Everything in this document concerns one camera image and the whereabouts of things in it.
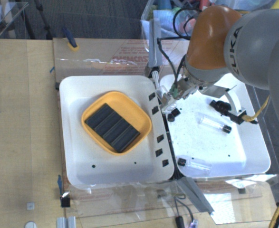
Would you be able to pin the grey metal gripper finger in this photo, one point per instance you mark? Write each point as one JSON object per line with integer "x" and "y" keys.
{"x": 173, "y": 104}
{"x": 166, "y": 102}

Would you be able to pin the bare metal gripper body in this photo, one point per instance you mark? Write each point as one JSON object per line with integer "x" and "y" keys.
{"x": 185, "y": 89}

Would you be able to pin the clear plastic bottle black cap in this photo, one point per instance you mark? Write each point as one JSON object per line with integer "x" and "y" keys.
{"x": 174, "y": 115}
{"x": 226, "y": 128}
{"x": 182, "y": 162}

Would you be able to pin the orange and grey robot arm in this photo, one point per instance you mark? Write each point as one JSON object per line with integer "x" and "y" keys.
{"x": 248, "y": 44}

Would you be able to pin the yellow plate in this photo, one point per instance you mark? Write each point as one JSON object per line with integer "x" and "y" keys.
{"x": 129, "y": 104}

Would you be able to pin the thin black and white rod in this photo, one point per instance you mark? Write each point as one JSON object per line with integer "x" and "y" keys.
{"x": 170, "y": 146}

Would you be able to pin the white plastic tray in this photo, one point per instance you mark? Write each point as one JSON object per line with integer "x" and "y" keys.
{"x": 201, "y": 148}
{"x": 110, "y": 170}

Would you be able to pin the black ribbed rectangular block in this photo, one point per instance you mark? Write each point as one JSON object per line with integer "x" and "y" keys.
{"x": 112, "y": 127}

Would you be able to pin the brown cardboard board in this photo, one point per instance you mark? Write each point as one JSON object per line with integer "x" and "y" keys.
{"x": 94, "y": 56}

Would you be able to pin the black cylinder on white bracket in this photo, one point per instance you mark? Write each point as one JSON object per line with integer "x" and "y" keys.
{"x": 221, "y": 106}

